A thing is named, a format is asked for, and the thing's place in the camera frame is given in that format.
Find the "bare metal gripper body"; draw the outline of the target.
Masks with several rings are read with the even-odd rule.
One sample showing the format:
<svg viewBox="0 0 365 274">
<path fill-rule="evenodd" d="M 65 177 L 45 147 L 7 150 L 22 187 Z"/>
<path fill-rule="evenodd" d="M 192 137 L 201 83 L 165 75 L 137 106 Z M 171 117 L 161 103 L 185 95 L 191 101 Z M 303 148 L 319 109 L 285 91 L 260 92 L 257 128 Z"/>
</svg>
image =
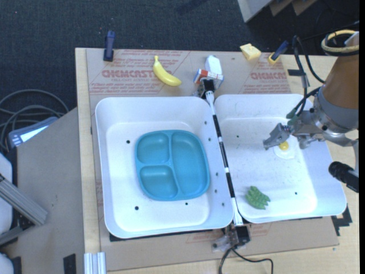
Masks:
<svg viewBox="0 0 365 274">
<path fill-rule="evenodd" d="M 290 125 L 293 136 L 310 136 L 323 139 L 340 139 L 354 129 L 353 109 L 312 107 L 301 113 Z"/>
</svg>

